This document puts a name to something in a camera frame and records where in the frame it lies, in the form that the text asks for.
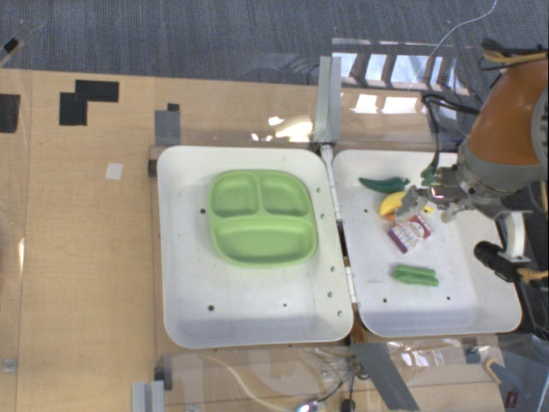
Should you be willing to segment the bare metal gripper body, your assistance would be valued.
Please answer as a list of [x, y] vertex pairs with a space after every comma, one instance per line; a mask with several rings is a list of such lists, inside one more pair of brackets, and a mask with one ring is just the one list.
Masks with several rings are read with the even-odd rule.
[[427, 188], [427, 199], [440, 209], [448, 209], [450, 206], [472, 209], [473, 203], [468, 195], [468, 189], [462, 187], [462, 180], [462, 171], [459, 167], [439, 167]]

